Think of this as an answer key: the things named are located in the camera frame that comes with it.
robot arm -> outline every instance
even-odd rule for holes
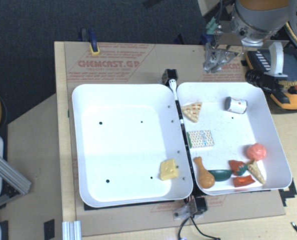
[[[205,46],[204,70],[216,73],[245,51],[262,48],[288,21],[297,35],[297,0],[236,0],[231,20],[212,29],[214,44]]]

white tray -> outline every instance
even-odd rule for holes
[[[186,132],[210,130],[214,146],[191,148],[191,158],[201,156],[207,170],[231,169],[229,160],[248,162],[247,148],[260,143],[267,155],[258,161],[258,166],[266,180],[265,184],[255,183],[245,187],[234,187],[233,177],[226,181],[216,181],[214,186],[199,188],[208,195],[222,195],[236,192],[264,191],[287,188],[292,182],[292,174],[277,134],[263,91],[246,82],[186,82],[177,88],[181,106],[202,102],[199,120],[194,123],[184,116]],[[243,114],[225,110],[227,97],[247,101]],[[198,168],[193,162],[195,176]]]
[[[161,84],[82,84],[72,94],[79,192],[91,207],[185,199],[193,190],[172,91]],[[160,180],[174,158],[178,177]]]

cheese wedge toy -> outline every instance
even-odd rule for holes
[[[173,178],[176,178],[177,176],[178,176],[178,169],[174,158],[161,162],[159,178],[162,181],[173,179]]]
[[[192,122],[197,123],[199,121],[202,102],[195,102],[186,106],[182,106],[183,114]]]

gray carpet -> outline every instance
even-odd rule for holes
[[[197,0],[0,0],[0,96],[10,123],[56,92],[54,41],[197,45]]]

